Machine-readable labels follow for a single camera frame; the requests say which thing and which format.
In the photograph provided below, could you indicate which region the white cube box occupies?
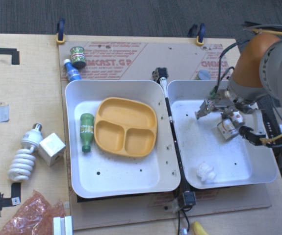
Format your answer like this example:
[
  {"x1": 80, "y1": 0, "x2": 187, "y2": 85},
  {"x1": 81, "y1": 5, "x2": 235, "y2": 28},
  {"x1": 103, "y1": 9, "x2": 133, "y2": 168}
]
[{"x1": 38, "y1": 132, "x2": 67, "y2": 167}]

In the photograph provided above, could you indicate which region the orange divided plate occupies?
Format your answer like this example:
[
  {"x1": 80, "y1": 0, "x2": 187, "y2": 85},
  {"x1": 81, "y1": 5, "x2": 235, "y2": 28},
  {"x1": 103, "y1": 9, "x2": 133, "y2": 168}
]
[{"x1": 93, "y1": 96, "x2": 158, "y2": 158}]

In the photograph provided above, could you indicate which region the black cylinder on white bracket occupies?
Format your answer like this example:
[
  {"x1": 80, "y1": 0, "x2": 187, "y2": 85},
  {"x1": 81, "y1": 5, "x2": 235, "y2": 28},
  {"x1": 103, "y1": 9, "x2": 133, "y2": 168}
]
[{"x1": 238, "y1": 108, "x2": 267, "y2": 147}]

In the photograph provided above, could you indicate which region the grey round cap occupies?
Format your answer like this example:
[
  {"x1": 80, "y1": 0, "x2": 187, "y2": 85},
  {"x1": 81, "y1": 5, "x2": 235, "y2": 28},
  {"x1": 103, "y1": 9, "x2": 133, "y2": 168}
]
[{"x1": 197, "y1": 69, "x2": 211, "y2": 81}]

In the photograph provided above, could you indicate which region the yellow banana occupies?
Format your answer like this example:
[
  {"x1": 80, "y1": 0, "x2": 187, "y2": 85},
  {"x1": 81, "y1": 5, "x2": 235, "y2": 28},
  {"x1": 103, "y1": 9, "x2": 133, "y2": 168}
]
[{"x1": 192, "y1": 220, "x2": 210, "y2": 235}]

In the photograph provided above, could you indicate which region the thin black and white rod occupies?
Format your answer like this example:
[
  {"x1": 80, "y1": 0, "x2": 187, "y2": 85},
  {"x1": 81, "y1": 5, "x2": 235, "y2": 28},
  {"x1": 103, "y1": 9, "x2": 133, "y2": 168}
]
[{"x1": 159, "y1": 77, "x2": 191, "y2": 193}]

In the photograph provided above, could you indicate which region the black block with thin wires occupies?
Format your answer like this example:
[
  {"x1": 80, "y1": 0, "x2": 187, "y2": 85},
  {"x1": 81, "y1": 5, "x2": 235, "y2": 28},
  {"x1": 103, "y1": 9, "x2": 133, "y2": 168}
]
[
  {"x1": 181, "y1": 190, "x2": 197, "y2": 207},
  {"x1": 152, "y1": 67, "x2": 169, "y2": 81}
]

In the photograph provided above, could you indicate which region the white rectangular block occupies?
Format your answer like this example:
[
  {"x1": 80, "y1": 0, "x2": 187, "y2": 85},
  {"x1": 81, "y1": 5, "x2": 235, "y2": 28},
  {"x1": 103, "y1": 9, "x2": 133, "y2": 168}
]
[{"x1": 52, "y1": 215, "x2": 74, "y2": 235}]

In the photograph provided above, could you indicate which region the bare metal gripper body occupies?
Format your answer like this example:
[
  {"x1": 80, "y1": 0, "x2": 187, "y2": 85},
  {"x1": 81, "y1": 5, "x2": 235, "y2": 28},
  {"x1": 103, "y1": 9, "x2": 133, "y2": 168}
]
[{"x1": 212, "y1": 91, "x2": 257, "y2": 115}]

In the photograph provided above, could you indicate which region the white spiral light bulb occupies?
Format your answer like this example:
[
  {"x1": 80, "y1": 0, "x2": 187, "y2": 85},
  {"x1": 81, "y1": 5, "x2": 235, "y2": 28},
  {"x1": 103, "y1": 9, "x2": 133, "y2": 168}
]
[{"x1": 7, "y1": 122, "x2": 44, "y2": 183}]

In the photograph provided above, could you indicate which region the white plastic tray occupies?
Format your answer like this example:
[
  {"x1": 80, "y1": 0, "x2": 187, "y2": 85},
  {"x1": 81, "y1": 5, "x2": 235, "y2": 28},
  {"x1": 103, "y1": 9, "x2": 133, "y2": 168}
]
[
  {"x1": 166, "y1": 79, "x2": 279, "y2": 190},
  {"x1": 65, "y1": 79, "x2": 181, "y2": 199}
]

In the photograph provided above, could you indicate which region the blue plastic bottle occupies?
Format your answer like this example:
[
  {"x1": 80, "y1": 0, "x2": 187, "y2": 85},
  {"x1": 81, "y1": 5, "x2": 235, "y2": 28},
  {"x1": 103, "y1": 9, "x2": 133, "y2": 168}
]
[{"x1": 63, "y1": 58, "x2": 82, "y2": 82}]

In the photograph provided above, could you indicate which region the green can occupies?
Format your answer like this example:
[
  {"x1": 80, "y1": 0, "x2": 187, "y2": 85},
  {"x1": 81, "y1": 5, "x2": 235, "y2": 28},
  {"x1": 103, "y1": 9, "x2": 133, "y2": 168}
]
[{"x1": 69, "y1": 46, "x2": 87, "y2": 70}]

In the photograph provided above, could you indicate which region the white can with red print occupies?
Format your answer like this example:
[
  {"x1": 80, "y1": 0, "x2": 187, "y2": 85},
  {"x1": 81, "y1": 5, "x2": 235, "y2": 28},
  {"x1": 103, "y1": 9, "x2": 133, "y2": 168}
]
[{"x1": 216, "y1": 117, "x2": 240, "y2": 142}]

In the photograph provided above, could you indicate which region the green plastic bottle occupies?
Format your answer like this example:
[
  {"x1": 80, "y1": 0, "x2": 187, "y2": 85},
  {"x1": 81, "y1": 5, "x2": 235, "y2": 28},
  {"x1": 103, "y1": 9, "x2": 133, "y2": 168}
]
[{"x1": 79, "y1": 113, "x2": 95, "y2": 153}]

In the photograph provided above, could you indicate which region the brown cardboard board red print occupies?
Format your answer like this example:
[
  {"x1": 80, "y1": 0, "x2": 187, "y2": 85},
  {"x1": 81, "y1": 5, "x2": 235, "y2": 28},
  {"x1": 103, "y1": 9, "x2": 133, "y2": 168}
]
[{"x1": 58, "y1": 41, "x2": 272, "y2": 231}]

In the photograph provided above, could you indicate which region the white crumpled lump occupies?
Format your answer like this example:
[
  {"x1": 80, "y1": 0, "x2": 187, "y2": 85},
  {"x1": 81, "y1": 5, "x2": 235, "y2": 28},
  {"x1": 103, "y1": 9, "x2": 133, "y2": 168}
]
[{"x1": 196, "y1": 162, "x2": 217, "y2": 183}]

